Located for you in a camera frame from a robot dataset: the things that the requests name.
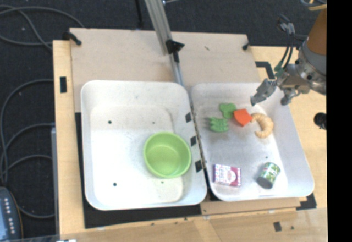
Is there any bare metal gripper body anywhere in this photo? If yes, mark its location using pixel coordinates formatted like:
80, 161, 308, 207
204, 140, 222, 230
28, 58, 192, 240
276, 62, 328, 96

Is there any green and white can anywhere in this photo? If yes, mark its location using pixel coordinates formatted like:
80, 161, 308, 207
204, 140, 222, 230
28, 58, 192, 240
256, 161, 282, 190

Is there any orange toy wedge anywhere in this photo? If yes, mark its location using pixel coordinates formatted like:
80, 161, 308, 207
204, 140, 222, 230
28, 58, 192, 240
233, 108, 254, 128

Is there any green toy broccoli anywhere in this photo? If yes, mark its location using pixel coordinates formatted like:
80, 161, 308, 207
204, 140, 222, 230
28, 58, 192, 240
219, 102, 238, 119

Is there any green bowl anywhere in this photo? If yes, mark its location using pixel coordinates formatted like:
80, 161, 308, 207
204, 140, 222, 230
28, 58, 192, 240
143, 131, 193, 179

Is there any thin black and white rod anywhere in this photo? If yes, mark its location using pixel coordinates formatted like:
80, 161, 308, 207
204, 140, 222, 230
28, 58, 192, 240
189, 89, 207, 174

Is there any green ridged toy vegetable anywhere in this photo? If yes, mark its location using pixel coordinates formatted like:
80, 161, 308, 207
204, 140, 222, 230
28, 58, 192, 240
206, 116, 230, 134

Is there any beige toy croissant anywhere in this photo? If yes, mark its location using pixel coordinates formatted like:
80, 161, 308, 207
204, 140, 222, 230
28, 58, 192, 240
250, 112, 275, 139

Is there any white plastic tray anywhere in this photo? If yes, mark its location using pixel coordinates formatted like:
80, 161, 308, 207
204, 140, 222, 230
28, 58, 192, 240
189, 81, 316, 203
80, 79, 208, 212

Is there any black cylinder on white bracket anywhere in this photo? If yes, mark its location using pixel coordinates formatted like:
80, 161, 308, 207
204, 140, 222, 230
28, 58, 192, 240
313, 112, 328, 130

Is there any pale flat board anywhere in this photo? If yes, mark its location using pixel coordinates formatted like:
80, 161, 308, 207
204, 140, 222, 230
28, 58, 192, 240
68, 27, 308, 216

